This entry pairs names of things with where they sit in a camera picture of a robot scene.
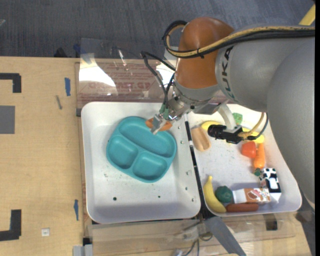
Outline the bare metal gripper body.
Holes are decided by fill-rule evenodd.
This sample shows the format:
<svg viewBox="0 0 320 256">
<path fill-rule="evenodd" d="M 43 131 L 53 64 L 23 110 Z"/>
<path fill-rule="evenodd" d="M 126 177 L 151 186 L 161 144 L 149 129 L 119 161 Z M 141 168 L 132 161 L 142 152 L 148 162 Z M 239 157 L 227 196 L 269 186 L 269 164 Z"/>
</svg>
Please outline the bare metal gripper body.
<svg viewBox="0 0 320 256">
<path fill-rule="evenodd" d="M 159 119 L 164 122 L 178 121 L 184 114 L 194 110 L 197 105 L 197 100 L 183 94 L 169 95 L 169 93 L 165 93 L 159 110 Z"/>
</svg>

